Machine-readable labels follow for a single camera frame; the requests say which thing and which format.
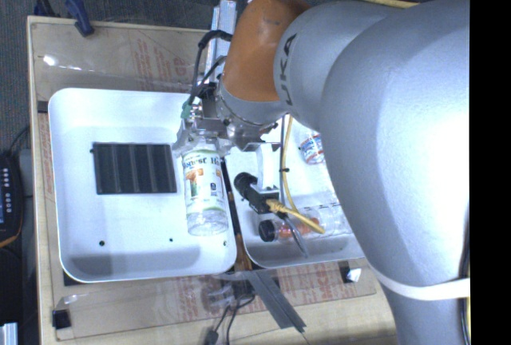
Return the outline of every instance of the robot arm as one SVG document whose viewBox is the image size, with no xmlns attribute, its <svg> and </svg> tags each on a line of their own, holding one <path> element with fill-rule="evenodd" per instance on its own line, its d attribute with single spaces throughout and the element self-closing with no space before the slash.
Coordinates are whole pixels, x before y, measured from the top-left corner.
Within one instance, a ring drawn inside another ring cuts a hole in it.
<svg viewBox="0 0 511 345">
<path fill-rule="evenodd" d="M 321 132 L 371 265 L 397 285 L 428 287 L 461 277 L 468 92 L 469 0 L 406 10 L 254 0 L 236 27 L 216 110 L 241 149 L 285 113 Z M 457 299 L 383 288 L 400 344 L 465 343 Z"/>
</svg>

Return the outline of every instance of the bottle label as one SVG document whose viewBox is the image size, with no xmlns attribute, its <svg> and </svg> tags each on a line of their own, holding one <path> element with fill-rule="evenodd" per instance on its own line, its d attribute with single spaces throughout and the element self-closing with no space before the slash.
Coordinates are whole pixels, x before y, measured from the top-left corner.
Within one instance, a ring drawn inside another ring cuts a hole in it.
<svg viewBox="0 0 511 345">
<path fill-rule="evenodd" d="M 325 156 L 323 155 L 323 143 L 319 133 L 303 141 L 300 144 L 300 150 L 302 151 L 303 158 L 309 165 L 321 163 L 325 160 Z"/>
<path fill-rule="evenodd" d="M 220 157 L 208 150 L 183 155 L 184 201 L 186 213 L 225 208 L 224 181 Z"/>
</svg>

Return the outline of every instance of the plastic bottle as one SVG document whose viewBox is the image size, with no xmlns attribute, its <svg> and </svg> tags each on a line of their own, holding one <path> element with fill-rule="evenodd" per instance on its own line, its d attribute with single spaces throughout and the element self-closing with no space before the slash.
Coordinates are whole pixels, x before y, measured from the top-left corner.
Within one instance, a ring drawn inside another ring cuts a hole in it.
<svg viewBox="0 0 511 345">
<path fill-rule="evenodd" d="M 183 153 L 184 200 L 188 233 L 214 236 L 228 229 L 224 178 L 215 145 L 201 140 Z"/>
<path fill-rule="evenodd" d="M 315 167 L 315 191 L 323 204 L 338 204 L 330 174 L 328 173 L 321 134 L 298 124 L 296 126 L 296 141 L 301 155 L 308 165 Z"/>
<path fill-rule="evenodd" d="M 304 239 L 322 239 L 352 233 L 340 204 L 302 208 L 299 209 L 299 212 L 325 229 L 324 234 L 317 233 L 296 217 L 289 216 Z M 290 227 L 278 217 L 261 221 L 259 223 L 259 236 L 265 242 L 280 241 L 285 243 L 293 240 Z"/>
</svg>

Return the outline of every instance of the black rectangle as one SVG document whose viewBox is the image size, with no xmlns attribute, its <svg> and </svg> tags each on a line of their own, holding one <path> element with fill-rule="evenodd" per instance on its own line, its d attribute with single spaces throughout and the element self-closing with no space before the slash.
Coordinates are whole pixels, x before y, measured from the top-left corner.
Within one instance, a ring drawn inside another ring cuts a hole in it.
<svg viewBox="0 0 511 345">
<path fill-rule="evenodd" d="M 94 142 L 98 195 L 175 193 L 170 145 Z"/>
</svg>

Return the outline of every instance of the white band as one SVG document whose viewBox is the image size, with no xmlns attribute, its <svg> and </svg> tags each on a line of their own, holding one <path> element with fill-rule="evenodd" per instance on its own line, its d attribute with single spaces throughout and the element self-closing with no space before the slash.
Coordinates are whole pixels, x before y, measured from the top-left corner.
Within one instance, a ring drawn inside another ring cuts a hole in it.
<svg viewBox="0 0 511 345">
<path fill-rule="evenodd" d="M 470 297 L 470 278 L 464 278 L 446 283 L 430 285 L 428 287 L 412 287 L 398 283 L 383 275 L 376 268 L 371 266 L 373 273 L 378 281 L 396 294 L 403 295 L 411 299 L 422 301 L 438 301 L 440 299 L 456 299 Z"/>
</svg>

